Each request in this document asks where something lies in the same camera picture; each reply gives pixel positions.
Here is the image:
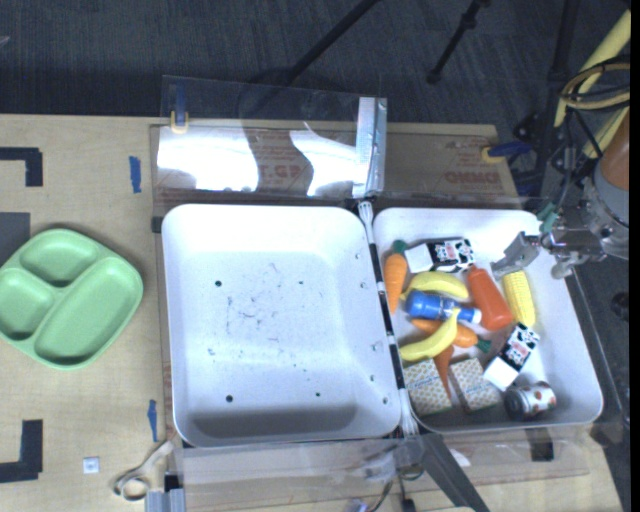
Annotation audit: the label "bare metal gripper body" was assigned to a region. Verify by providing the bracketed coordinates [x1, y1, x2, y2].
[539, 199, 631, 264]

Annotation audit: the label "yellow corn cob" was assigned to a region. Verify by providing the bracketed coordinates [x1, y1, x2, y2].
[500, 269, 538, 329]

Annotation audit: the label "orange bottle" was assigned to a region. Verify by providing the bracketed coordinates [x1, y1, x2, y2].
[465, 264, 515, 332]

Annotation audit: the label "cow print milk carton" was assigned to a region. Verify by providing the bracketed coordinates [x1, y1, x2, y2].
[481, 322, 542, 393]
[403, 237, 477, 274]

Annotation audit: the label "white plastic tray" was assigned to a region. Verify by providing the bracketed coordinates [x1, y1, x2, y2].
[160, 202, 404, 448]
[372, 207, 605, 435]

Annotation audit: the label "yellow banana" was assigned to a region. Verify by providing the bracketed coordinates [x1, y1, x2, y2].
[401, 270, 472, 302]
[398, 308, 462, 363]

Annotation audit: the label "orange carrot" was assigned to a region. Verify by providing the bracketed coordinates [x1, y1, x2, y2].
[383, 239, 411, 316]
[411, 317, 494, 354]
[432, 344, 456, 401]

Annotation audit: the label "blue and white bottle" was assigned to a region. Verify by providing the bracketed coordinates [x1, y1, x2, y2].
[404, 290, 483, 325]

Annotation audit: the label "brown cardboard board red print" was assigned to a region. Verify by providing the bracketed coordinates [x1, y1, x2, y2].
[149, 122, 592, 482]

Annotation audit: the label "small silver can red dots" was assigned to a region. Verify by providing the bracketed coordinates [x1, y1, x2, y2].
[502, 380, 558, 422]

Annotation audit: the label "yellow patterned white carton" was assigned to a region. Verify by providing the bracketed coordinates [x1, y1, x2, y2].
[449, 356, 503, 414]
[401, 358, 454, 418]

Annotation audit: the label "green divided plate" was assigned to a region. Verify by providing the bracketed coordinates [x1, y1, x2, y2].
[0, 228, 145, 372]

